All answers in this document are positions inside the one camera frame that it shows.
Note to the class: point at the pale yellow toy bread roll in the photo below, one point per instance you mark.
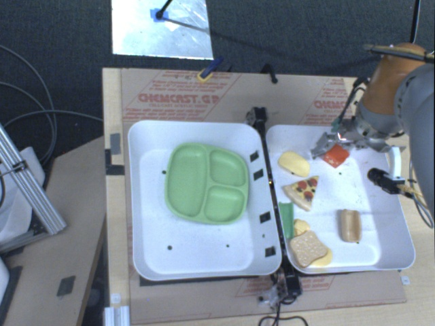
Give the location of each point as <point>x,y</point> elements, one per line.
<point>294,163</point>

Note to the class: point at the red packet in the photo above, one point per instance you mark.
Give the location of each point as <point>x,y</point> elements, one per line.
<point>337,156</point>

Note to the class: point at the toy pizza slice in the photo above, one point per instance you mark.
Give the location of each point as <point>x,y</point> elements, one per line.
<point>302,192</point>

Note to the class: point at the small yellow toy food piece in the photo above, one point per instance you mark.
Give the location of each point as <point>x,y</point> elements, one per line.
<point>301,226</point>

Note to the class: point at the brown toy bread slice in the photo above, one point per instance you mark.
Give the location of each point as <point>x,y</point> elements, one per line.
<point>307,248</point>

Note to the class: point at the white plastic tray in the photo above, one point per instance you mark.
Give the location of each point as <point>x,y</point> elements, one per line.
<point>374,222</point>
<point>204,246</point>

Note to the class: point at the green divided plate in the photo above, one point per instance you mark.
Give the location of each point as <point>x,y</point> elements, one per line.
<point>190,182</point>

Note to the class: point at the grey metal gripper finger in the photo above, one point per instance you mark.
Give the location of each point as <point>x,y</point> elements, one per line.
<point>334,138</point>
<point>321,148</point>

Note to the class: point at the black cylinder on white bracket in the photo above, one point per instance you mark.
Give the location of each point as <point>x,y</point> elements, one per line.
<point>384,180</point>

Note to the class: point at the brown cardboard board red print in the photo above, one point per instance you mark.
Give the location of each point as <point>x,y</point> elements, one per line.
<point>176,97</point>

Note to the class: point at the yellow toy cheese slice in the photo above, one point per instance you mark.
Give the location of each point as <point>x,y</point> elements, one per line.
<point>325,260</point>

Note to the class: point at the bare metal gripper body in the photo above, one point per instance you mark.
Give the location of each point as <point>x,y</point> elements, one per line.
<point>362,135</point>

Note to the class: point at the thin black rod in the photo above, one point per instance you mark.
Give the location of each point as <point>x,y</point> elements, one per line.
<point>272,189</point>

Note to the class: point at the toy hot dog bun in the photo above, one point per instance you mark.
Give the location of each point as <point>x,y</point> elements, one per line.
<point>350,226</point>

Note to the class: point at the green toy vegetable stick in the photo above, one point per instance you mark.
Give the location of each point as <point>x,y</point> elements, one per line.
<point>287,219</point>

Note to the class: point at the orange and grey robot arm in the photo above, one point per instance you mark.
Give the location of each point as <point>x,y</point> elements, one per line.
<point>387,80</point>

